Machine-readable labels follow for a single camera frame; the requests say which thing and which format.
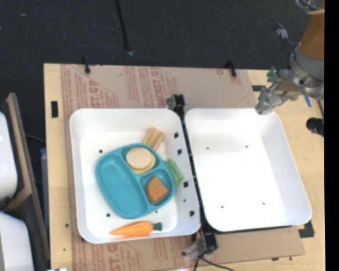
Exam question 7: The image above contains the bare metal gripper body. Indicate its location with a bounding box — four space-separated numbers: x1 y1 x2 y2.
273 68 325 102

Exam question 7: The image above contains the white plastic tray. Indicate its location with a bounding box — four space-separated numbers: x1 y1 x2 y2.
184 107 312 233
68 107 202 244

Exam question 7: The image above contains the thin black rod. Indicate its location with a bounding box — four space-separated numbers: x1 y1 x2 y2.
177 108 208 238

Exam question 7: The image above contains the green ridged block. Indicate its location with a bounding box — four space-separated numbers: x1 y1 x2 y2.
166 158 185 189

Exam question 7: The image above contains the beige ridged bread stick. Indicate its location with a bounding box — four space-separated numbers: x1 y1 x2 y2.
141 127 166 151

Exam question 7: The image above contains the brown cardboard board red print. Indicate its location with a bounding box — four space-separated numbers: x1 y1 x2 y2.
60 63 306 271

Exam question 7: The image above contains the yellow round slice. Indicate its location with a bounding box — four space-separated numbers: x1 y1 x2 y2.
129 152 157 176

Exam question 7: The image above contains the beige round biscuit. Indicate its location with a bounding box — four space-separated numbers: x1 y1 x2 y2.
125 146 154 170

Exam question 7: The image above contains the brown waffle slice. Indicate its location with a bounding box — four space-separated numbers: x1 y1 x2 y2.
145 176 170 205

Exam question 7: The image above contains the blue divided plate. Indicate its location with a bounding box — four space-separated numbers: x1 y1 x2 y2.
94 143 176 220

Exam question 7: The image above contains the orange carrot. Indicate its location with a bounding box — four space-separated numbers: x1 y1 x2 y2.
110 221 163 237

